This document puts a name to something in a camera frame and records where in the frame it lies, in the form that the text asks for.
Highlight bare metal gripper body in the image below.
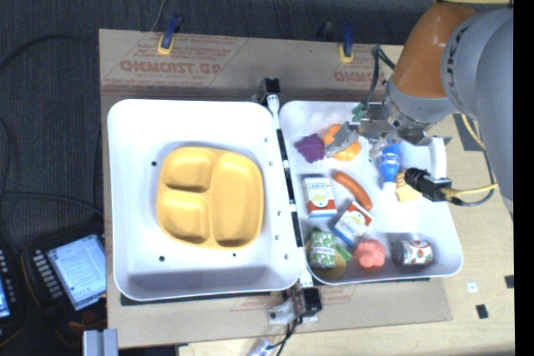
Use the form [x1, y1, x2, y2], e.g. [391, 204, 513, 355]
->
[358, 102, 436, 147]

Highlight orange toy pepper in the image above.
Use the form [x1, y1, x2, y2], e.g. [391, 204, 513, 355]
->
[323, 123, 363, 163]

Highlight blue and white bottle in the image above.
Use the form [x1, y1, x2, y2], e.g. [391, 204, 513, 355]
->
[376, 143, 404, 192]

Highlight purple grapes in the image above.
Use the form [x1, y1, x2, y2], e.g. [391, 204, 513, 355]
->
[293, 133, 327, 164]

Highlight orange sausage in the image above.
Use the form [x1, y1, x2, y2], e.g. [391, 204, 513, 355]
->
[331, 170, 374, 213]

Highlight yellow biscuit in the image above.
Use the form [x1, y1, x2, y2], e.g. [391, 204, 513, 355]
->
[393, 170, 423, 203]

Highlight thin black and white rod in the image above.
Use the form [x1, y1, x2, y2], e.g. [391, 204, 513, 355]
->
[266, 94, 315, 288]

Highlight white orange and blue carton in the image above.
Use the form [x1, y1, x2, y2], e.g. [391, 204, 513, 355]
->
[331, 200, 374, 248]

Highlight white plastic tray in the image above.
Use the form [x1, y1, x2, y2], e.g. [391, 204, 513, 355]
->
[278, 99, 465, 287]
[106, 98, 304, 302]

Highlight red and white can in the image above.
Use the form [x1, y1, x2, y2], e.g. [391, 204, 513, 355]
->
[390, 238, 436, 268]

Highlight yellow divided plate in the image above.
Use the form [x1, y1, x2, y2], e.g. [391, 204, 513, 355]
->
[155, 145, 266, 251]

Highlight yellow and green toy food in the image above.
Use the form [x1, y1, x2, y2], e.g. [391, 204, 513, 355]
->
[304, 226, 354, 281]

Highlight brown cardboard board red print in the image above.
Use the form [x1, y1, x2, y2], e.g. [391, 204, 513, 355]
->
[98, 28, 454, 349]

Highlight black cylinder on white bracket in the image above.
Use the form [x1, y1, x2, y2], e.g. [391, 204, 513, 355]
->
[403, 135, 454, 203]

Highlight black block with thin wires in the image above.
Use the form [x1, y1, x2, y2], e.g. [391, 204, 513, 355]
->
[291, 286, 324, 316]
[257, 77, 282, 106]

